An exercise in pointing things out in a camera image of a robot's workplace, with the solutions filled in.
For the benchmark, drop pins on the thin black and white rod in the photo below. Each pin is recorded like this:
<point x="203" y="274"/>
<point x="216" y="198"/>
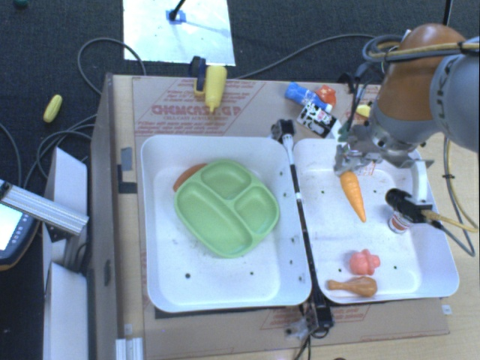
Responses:
<point x="302" y="208"/>

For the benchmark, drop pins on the yellow mustard bottle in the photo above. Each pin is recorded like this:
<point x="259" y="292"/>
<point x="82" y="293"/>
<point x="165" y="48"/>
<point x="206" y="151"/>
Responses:
<point x="215" y="83"/>

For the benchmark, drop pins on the red toy with yellow star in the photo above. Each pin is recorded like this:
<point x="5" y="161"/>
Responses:
<point x="327" y="94"/>

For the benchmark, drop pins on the white plastic tray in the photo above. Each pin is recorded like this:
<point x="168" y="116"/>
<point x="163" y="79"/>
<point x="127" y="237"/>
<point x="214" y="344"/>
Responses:
<point x="225" y="283"/>
<point x="412" y="261"/>

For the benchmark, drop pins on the brown cardboard board, red print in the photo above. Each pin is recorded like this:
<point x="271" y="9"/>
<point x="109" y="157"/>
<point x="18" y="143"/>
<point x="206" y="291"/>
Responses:
<point x="247" y="103"/>

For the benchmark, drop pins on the blue bottle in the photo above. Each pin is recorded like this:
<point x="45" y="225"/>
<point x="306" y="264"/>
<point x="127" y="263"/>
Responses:
<point x="298" y="94"/>

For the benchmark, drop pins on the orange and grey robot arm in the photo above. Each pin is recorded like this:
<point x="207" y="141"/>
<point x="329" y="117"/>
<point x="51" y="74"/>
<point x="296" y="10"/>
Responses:
<point x="412" y="84"/>

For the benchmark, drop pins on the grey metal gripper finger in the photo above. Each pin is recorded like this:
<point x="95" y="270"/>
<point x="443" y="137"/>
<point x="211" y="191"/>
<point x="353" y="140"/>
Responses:
<point x="356" y="162"/>
<point x="341" y="161"/>

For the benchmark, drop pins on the green divided plate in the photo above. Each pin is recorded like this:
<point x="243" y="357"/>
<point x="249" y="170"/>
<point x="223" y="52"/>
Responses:
<point x="225" y="208"/>

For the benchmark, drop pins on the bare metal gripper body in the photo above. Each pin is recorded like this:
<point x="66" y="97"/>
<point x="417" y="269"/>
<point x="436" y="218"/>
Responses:
<point x="369" y="143"/>

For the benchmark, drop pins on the orange carrot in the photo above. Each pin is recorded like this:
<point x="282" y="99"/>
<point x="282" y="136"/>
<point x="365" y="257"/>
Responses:
<point x="353" y="193"/>

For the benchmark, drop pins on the yellow corn cob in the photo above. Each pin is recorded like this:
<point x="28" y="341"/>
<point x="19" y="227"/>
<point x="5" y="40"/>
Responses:
<point x="52" y="108"/>

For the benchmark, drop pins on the black cylinder on white bracket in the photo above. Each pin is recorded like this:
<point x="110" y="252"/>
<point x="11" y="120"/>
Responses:
<point x="403" y="203"/>

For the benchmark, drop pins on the small yellow toy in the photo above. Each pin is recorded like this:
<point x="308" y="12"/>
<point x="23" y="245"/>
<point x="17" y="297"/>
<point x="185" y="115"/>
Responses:
<point x="363" y="110"/>

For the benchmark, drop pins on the black and white milk carton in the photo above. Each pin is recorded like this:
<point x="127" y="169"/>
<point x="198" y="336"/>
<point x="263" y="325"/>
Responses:
<point x="317" y="120"/>

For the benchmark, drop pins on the pink toy figure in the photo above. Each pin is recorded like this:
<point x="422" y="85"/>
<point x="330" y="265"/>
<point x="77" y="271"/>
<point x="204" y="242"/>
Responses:
<point x="363" y="263"/>

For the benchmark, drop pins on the tan chicken drumstick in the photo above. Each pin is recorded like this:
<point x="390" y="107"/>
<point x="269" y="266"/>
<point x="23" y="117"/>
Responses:
<point x="360" y="286"/>

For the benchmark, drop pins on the small red and white can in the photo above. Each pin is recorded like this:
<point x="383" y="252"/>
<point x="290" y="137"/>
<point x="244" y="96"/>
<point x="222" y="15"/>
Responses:
<point x="397" y="225"/>

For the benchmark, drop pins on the orange flat toy food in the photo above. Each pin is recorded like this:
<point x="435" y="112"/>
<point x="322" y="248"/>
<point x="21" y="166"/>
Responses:
<point x="185" y="176"/>

